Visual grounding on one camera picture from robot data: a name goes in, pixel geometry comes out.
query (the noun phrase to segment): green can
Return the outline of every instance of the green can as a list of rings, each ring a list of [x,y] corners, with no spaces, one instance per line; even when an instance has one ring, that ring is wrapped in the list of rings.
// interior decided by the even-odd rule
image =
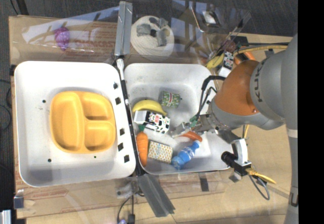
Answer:
[[[180,94],[161,91],[158,100],[162,106],[177,108],[180,104]]]

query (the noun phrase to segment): blue plastic water bottle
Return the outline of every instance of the blue plastic water bottle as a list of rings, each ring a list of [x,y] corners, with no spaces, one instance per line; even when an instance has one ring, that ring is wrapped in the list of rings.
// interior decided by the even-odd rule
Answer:
[[[171,164],[178,170],[182,169],[185,163],[189,162],[196,151],[200,147],[200,141],[195,140],[191,146],[186,146],[177,156],[173,157]]]

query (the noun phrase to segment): purple grape toy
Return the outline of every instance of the purple grape toy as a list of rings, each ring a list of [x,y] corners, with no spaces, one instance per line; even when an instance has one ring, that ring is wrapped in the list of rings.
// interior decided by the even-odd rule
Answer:
[[[60,27],[54,31],[55,41],[62,51],[68,47],[70,42],[70,31],[66,27]]]

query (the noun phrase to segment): white plastic tray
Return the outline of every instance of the white plastic tray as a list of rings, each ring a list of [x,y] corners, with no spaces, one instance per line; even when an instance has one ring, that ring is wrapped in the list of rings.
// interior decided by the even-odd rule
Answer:
[[[133,173],[135,155],[119,74],[113,66],[27,61],[15,70],[15,89],[19,171],[28,185],[124,178]],[[54,145],[49,124],[50,106],[53,97],[62,91],[90,91],[110,100],[117,133],[110,149],[93,154],[71,154]]]
[[[210,76],[210,71],[198,64],[161,64],[161,63],[134,63],[125,69],[125,79],[131,106],[142,99],[158,101],[160,91],[166,90],[178,93],[181,96],[177,108],[164,107],[170,118],[170,130],[174,130],[182,122],[188,122],[198,112],[201,86],[203,81]],[[209,87],[215,87],[210,81]],[[201,114],[207,112],[205,104]],[[144,130],[150,140],[169,145],[176,155],[183,147],[191,142],[186,137],[172,138],[170,131],[160,134],[149,129]],[[194,158],[188,162],[182,170],[176,170],[172,165],[161,163],[154,159],[148,159],[145,170],[150,174],[173,174],[215,171],[227,169],[227,165],[221,160],[224,151],[232,152],[232,147],[215,133],[205,133],[202,144],[196,150]]]

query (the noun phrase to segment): yellow divided dish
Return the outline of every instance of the yellow divided dish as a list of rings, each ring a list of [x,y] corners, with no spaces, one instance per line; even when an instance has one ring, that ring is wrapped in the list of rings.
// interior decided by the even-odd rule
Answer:
[[[66,91],[55,95],[50,125],[54,144],[68,153],[101,152],[115,141],[112,105],[97,93]]]

